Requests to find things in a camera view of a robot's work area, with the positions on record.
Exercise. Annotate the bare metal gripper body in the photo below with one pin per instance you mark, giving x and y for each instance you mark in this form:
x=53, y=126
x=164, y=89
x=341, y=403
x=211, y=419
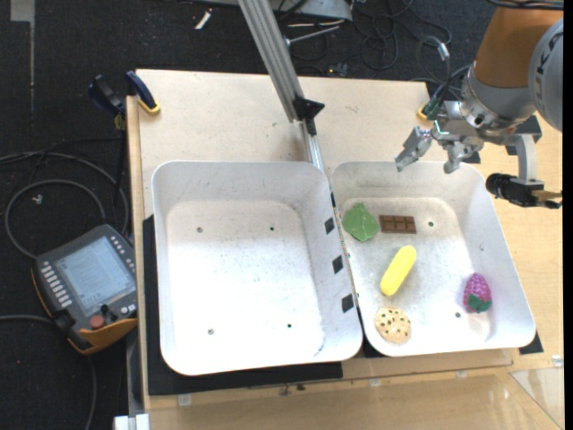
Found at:
x=463, y=126

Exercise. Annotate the brown chocolate bar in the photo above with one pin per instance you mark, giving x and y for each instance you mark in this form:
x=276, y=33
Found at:
x=397, y=224

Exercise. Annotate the beige chocolate chip biscuit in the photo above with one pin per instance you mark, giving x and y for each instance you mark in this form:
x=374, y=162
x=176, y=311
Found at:
x=392, y=325

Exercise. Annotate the white plastic tray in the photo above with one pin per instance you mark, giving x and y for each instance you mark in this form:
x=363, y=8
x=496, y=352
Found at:
x=242, y=267
x=430, y=262

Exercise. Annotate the purple raspberry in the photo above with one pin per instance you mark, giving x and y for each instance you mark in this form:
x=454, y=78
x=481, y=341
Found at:
x=477, y=293

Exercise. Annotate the green lettuce leaf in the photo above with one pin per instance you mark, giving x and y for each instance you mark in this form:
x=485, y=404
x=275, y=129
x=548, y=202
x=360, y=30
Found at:
x=360, y=222

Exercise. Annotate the black cylinder on white bracket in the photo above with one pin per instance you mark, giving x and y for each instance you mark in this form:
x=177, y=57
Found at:
x=519, y=182

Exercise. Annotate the yellow corn cob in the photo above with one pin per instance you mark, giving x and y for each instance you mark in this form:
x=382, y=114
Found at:
x=398, y=270

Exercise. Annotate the pale wood board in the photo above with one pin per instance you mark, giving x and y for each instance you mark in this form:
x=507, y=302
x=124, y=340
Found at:
x=224, y=114

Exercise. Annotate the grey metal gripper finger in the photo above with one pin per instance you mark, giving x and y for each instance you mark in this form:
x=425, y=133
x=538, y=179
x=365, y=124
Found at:
x=413, y=148
x=456, y=155

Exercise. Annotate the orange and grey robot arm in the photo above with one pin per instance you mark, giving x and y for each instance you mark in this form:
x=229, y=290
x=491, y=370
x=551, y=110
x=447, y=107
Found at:
x=510, y=47

